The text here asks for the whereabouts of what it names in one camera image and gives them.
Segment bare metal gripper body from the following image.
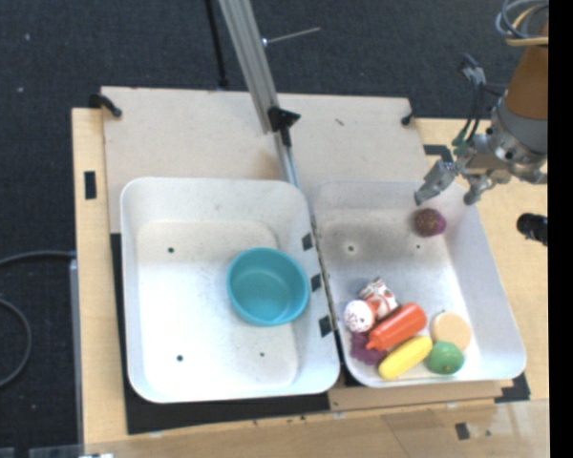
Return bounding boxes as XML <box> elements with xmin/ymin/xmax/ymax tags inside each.
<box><xmin>456</xmin><ymin>133</ymin><xmax>549</xmax><ymax>186</ymax></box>

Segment brown and purple doughnut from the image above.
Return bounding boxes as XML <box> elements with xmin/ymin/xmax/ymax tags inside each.
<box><xmin>413</xmin><ymin>207</ymin><xmax>447</xmax><ymax>239</ymax></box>

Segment white plastic tray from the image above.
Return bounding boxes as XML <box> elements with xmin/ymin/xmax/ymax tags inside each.
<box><xmin>308</xmin><ymin>179</ymin><xmax>528</xmax><ymax>390</ymax></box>
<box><xmin>119</xmin><ymin>176</ymin><xmax>342</xmax><ymax>405</ymax></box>

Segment white and red carton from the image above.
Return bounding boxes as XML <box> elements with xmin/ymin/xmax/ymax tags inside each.
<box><xmin>358</xmin><ymin>276</ymin><xmax>400</xmax><ymax>320</ymax></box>

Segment beige round biscuit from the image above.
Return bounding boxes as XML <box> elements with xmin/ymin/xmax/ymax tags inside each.
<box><xmin>429</xmin><ymin>311</ymin><xmax>474</xmax><ymax>353</ymax></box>

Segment thin black and white rod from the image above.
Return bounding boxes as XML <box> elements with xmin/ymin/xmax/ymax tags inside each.
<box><xmin>310</xmin><ymin>216</ymin><xmax>341</xmax><ymax>345</ymax></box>

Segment orange bottle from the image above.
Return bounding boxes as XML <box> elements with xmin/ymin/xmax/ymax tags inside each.
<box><xmin>365</xmin><ymin>302</ymin><xmax>428</xmax><ymax>353</ymax></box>

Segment white sprinkled round toy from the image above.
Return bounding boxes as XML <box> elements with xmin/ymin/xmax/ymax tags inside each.
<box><xmin>343</xmin><ymin>299</ymin><xmax>378</xmax><ymax>335</ymax></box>

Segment green apple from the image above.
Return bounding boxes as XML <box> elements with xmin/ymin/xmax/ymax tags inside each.
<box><xmin>425</xmin><ymin>340</ymin><xmax>466</xmax><ymax>377</ymax></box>

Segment yellow oblong toy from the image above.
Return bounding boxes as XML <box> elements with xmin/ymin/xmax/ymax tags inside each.
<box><xmin>377</xmin><ymin>335</ymin><xmax>435</xmax><ymax>382</ymax></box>

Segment purple grapes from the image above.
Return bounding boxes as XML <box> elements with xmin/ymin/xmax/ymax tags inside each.
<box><xmin>349</xmin><ymin>331</ymin><xmax>389</xmax><ymax>367</ymax></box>

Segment blue bowl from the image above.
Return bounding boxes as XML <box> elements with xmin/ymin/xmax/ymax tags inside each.
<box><xmin>225</xmin><ymin>246</ymin><xmax>311</xmax><ymax>327</ymax></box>

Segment pale wood board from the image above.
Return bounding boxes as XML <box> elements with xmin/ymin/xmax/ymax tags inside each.
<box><xmin>99</xmin><ymin>85</ymin><xmax>515</xmax><ymax>412</ymax></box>

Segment black cylinder on white bracket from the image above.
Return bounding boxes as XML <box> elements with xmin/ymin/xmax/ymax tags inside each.
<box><xmin>516</xmin><ymin>212</ymin><xmax>550</xmax><ymax>247</ymax></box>

